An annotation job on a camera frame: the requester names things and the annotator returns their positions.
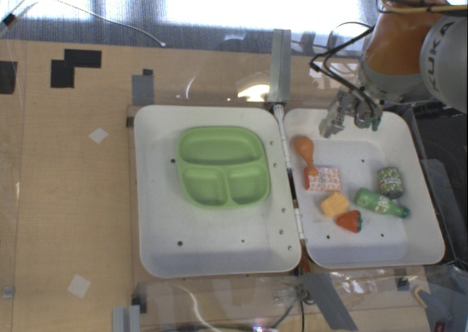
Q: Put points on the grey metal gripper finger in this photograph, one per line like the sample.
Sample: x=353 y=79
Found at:
x=332 y=122
x=362 y=119

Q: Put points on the orange toy chicken drumstick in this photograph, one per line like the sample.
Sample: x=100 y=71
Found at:
x=304 y=146

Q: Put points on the orange toy carrot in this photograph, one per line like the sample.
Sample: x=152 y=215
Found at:
x=348 y=221

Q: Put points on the small green can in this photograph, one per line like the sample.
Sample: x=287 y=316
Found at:
x=390 y=181

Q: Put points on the thin black and white rod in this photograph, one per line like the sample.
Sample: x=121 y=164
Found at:
x=284 y=140

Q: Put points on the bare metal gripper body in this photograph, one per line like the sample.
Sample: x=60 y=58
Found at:
x=369 y=102

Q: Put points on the yellow ridged toy block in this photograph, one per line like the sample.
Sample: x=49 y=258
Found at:
x=334 y=205

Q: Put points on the green divided plate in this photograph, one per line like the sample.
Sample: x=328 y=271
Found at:
x=223 y=147

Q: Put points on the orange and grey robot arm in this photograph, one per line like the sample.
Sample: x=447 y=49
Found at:
x=398 y=41

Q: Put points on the green bottle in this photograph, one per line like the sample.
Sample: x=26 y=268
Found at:
x=376 y=202

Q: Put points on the white plastic tray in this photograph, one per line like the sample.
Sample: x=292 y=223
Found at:
x=219 y=235
x=369 y=250

